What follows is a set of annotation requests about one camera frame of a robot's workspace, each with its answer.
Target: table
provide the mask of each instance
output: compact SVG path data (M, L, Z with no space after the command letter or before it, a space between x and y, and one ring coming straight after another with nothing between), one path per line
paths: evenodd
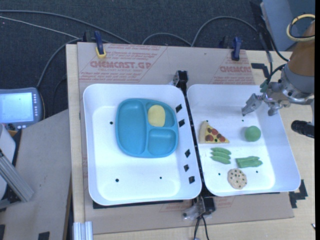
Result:
M275 52L271 52L271 54L274 59L274 68L284 63ZM287 58L291 55L290 52L283 52L282 54ZM264 51L246 51L246 55L250 63L263 63L268 65L268 60ZM83 161L81 155L77 45L67 45L66 57L71 140L73 214L75 223L84 223L86 221L86 214L84 208ZM252 69L252 71L255 83L257 85L262 83L264 80L262 70ZM275 74L273 79L278 78L279 74ZM298 208L293 211L294 218L209 225L208 235L211 239L315 239L316 234L312 227L312 223L315 223L314 139L299 135L293 132L290 128L291 122L294 120L310 121L312 119L312 111L309 106L293 104L289 108L281 109L280 114L292 152L296 159L300 176L304 179L308 197L297 203ZM95 240L162 240L191 239L193 234L194 226L188 226L168 229L95 234L93 237ZM206 238L204 227L202 225L198 229L197 237L200 239Z

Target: binder clip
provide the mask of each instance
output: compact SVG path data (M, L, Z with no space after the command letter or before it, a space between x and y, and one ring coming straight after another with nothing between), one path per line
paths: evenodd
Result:
M240 46L241 46L241 38L240 37L235 37L233 39L233 51L231 52L231 59L233 61L239 61L239 53L240 53Z
M99 31L94 31L94 37L96 42L95 52L99 59L103 59L107 56L104 44L102 43L102 38Z

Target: cookie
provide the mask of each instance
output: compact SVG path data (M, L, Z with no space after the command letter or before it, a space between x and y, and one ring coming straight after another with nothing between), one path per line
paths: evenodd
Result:
M247 185L247 176L242 170L235 168L228 171L228 182L237 190L242 190Z

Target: white tray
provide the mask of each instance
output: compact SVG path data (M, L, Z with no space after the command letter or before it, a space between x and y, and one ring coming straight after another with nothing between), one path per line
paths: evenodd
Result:
M242 115L241 108L252 93L259 94L259 86L195 84L188 89L197 138L201 123L208 120L230 141L198 145L205 185L216 196L286 192L300 186L300 175L280 114L268 116L269 108L264 103L256 111ZM244 138L244 129L252 125L261 129L261 138L256 142ZM213 147L230 150L231 164L213 161L210 158ZM241 190L234 189L228 183L228 171L237 168L235 158L247 156L260 157L263 165L243 168L247 185Z
M166 157L141 158L121 151L116 140L118 105L131 98L166 103L176 112L176 150ZM92 84L83 93L91 198L103 206L188 200L202 188L185 98L172 85Z

